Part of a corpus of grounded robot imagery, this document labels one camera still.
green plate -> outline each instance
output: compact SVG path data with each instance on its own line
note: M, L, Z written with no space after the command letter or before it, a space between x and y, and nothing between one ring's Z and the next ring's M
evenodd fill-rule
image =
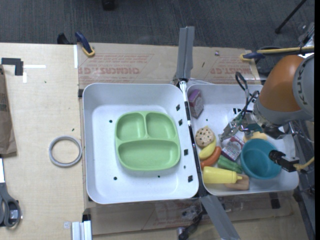
M154 111L123 114L115 126L115 149L120 163L135 171L171 168L181 153L175 122Z

scissors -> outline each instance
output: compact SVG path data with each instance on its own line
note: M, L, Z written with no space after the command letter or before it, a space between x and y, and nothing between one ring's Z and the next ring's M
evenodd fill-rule
M20 219L19 203L8 194L4 163L0 154L0 225L3 223L6 227L11 228L17 225Z

yellow banana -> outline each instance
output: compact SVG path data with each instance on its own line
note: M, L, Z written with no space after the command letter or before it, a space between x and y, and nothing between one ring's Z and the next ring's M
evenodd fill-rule
M205 146L199 153L199 159L207 159L211 156L211 154L215 151L217 144L217 138L214 138L214 141L211 142L209 145Z

brown paper bag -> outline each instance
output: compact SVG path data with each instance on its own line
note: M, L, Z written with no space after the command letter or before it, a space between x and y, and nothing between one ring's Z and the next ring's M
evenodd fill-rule
M5 71L0 65L0 154L11 155L17 152L17 144L12 125Z

scissors handle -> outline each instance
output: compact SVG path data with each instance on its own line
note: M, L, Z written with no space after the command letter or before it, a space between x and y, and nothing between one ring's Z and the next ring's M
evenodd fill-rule
M17 219L10 219L10 210L17 210ZM0 223L3 222L6 227L11 228L18 224L20 219L21 209L18 202L8 194L6 183L0 183Z

